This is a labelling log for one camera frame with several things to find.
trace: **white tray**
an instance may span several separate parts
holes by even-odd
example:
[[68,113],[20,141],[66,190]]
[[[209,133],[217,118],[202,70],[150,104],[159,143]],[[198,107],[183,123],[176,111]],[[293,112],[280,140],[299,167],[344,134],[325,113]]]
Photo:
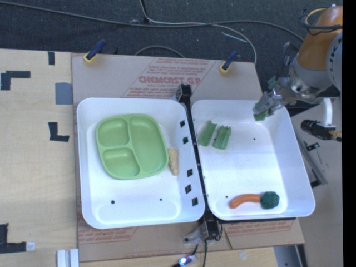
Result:
[[[96,127],[106,118],[143,113],[154,118],[167,147],[178,148],[179,175],[117,180],[104,170]],[[173,100],[88,98],[77,108],[83,217],[98,229],[196,221],[205,211],[185,109]]]
[[[208,205],[221,220],[255,220],[310,215],[315,201],[303,159],[285,108],[256,122],[252,108],[257,101],[200,100],[192,115],[197,139],[206,123],[230,126],[225,150],[198,145]],[[241,194],[275,191],[279,205],[264,210],[245,203],[236,209],[229,201]]]

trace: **blue clamp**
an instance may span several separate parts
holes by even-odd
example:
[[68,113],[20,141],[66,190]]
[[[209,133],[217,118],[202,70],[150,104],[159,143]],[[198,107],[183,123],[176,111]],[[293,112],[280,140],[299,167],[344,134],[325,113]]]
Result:
[[99,41],[99,43],[97,43],[88,53],[83,56],[84,61],[86,63],[90,63],[95,60],[97,53],[100,53],[105,45],[106,41],[104,39]]
[[230,68],[230,64],[234,59],[236,59],[237,56],[238,56],[238,52],[233,51],[232,54],[229,56],[229,58],[219,67],[219,71],[221,73],[227,73]]

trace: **cardboard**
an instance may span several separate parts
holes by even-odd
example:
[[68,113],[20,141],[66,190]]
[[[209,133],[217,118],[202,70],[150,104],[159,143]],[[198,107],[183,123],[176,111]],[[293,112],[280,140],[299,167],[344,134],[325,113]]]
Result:
[[[253,63],[233,62],[227,74],[219,72],[224,61],[185,58],[99,55],[87,64],[83,55],[72,55],[73,115],[77,179],[78,246],[80,261],[189,254],[184,235],[198,223],[166,224],[98,230],[81,214],[77,149],[76,108],[89,97],[171,98],[180,83],[190,84],[191,103],[202,99],[258,100],[259,80]],[[247,249],[262,246],[302,244],[298,219],[224,224],[220,241],[209,250]]]

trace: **dark background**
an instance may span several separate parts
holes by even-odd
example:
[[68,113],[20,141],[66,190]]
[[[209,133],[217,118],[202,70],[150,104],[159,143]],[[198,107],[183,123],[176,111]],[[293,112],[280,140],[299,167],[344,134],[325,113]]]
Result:
[[[79,17],[39,11],[4,2],[47,8],[84,16],[122,22],[90,21]],[[300,23],[304,9],[313,6],[342,6],[343,0],[143,0],[147,16],[159,22],[200,22],[221,24],[241,32],[254,45],[256,70],[263,90],[267,80],[280,69],[283,45],[299,47],[307,33]],[[146,24],[140,0],[0,0],[0,48],[44,51],[87,52],[105,39],[103,53],[117,48],[120,55],[135,55],[150,46],[170,47],[186,58],[225,60],[237,50],[237,61],[254,61],[249,43],[217,26],[157,28]],[[132,21],[140,22],[139,26]],[[150,48],[140,55],[177,57],[163,49]]]

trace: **green plate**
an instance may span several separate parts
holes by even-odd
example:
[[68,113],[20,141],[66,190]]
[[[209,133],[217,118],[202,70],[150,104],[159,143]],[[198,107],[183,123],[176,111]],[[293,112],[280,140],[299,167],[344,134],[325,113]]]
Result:
[[101,121],[96,142],[105,171],[116,179],[153,176],[168,165],[163,134],[148,115],[122,115]]

